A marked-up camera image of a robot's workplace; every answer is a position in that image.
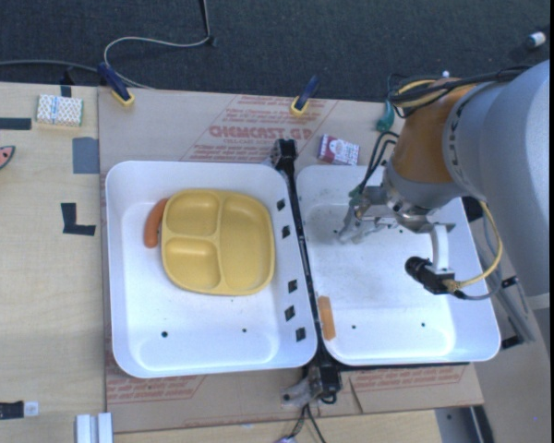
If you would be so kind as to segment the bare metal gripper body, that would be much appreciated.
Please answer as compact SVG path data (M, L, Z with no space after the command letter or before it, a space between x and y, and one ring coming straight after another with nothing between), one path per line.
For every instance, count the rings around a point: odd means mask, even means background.
M432 233L431 216L456 198L450 185L417 185L404 196L394 185L358 186L353 190L353 207L360 222L378 222L384 229L402 226L412 233Z

